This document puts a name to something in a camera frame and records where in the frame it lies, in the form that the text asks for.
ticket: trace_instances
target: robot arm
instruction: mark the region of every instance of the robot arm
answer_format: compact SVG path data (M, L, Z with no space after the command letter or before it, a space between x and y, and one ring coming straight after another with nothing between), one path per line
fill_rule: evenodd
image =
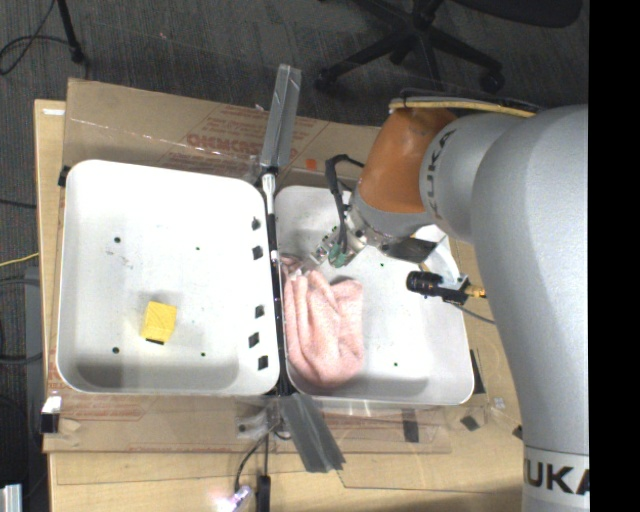
M353 195L351 257L431 223L476 250L522 413L523 510L589 510L586 106L396 110Z

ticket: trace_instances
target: black chair base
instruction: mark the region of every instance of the black chair base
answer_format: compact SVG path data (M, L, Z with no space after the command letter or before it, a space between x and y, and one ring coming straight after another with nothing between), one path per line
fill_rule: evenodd
M493 94L504 86L500 62L432 26L435 11L444 0L415 0L410 13L382 0L354 1L362 9L389 23L392 31L371 46L322 69L315 81L318 90L328 90L340 76L385 55L389 55L394 64L400 64L412 51L418 56L426 78L433 81L434 87L440 88L434 49L485 68L480 78L484 91Z

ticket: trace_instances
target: office chair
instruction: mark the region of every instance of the office chair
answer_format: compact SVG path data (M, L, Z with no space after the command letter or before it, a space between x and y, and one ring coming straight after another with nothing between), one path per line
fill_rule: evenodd
M444 0L414 0L411 12L383 0L353 0L359 7L389 23L390 34L345 60L320 71L315 81L324 91L339 76L389 54L394 64L400 64L411 51L425 65L427 78L440 82L433 50L440 50L485 68L480 86L489 93L498 92L504 85L502 64L488 55L433 27L436 11ZM580 14L582 0L454 0L470 9L509 21L546 28L563 28Z

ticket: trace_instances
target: wooden table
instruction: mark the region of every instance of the wooden table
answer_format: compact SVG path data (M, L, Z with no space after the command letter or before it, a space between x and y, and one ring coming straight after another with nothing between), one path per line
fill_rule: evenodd
M65 103L36 100L35 148L38 194L43 337L48 346L54 307L56 245L60 189L57 185L62 162ZM507 374L504 386L512 386ZM459 482L476 492L434 492L425 490L347 489L336 472L309 474L302 471L297 454L278 456L272 463L273 511L492 511L520 509L520 486L512 468L496 462L491 481L497 487L473 484L466 473ZM49 491L52 511L210 511L216 496L228 496L238 454L144 454L144 453L50 453ZM389 474L406 470L406 457L380 455L376 467ZM260 462L253 461L254 468Z

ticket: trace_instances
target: gray carpet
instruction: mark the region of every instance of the gray carpet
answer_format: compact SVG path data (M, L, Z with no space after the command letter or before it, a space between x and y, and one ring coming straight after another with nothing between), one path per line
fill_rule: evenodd
M398 2L406 7L410 2ZM0 47L33 33L49 0L2 0ZM414 56L401 66L383 58L320 93L313 80L330 65L385 33L347 0L84 0L70 2L75 30L91 60L90 78L235 105L268 107L277 67L302 70L298 113L353 124L381 124L402 87L431 88ZM588 101L589 0L565 29L511 23L445 3L435 25L500 60L500 94L544 107ZM43 34L64 37L57 9ZM0 63L6 68L19 52ZM480 70L437 54L447 91L479 93ZM59 44L36 42L0 77L0 198L35 202L32 105L64 99L68 77L84 71ZM37 251L35 212L0 204L0 262ZM21 276L37 260L0 267L0 280ZM24 353L23 291L0 288L3 355ZM24 407L24 370L0 366L0 395ZM0 484L24 476L26 448L16 411L0 405Z

